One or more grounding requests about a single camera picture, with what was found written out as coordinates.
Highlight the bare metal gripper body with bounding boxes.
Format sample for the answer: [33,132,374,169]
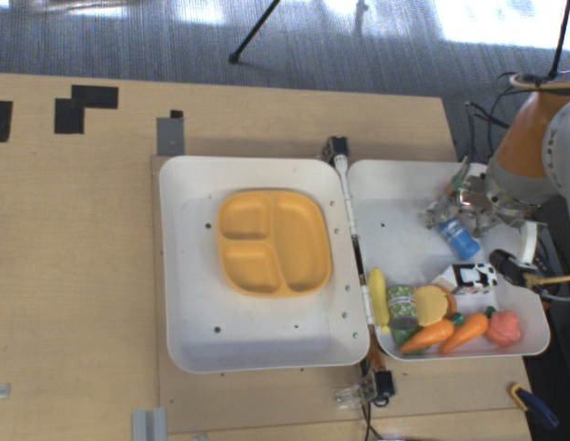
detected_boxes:
[453,174,543,229]

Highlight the blue bottle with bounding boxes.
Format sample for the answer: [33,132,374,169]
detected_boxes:
[438,217,482,262]

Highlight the white plastic tray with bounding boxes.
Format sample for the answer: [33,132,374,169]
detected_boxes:
[157,154,371,376]
[346,158,553,363]

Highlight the black and white carton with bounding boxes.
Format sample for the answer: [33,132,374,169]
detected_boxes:
[433,262,500,297]

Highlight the thin black and white rod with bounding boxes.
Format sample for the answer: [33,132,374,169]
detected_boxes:
[332,153,377,326]

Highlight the yellow round bread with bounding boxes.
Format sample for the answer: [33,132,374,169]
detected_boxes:
[413,284,459,328]

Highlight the green can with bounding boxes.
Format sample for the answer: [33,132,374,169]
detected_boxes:
[385,283,420,334]

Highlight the yellow banana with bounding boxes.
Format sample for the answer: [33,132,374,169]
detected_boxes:
[367,266,392,335]

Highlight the pink lumpy toy food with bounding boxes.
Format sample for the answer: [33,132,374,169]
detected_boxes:
[485,309,523,348]

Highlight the orange carrot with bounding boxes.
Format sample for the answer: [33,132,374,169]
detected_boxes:
[398,317,457,355]
[438,311,492,356]

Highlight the green toy vegetable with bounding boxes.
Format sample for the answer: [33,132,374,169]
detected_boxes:
[389,326,427,356]

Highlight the orange divided plate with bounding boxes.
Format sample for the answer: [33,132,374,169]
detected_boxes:
[215,188,334,300]

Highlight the black cylinder on white bracket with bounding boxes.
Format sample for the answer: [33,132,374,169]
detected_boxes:
[488,220,542,288]

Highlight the black block with thin wires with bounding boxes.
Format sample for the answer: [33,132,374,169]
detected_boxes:
[324,135,350,161]
[359,368,397,408]

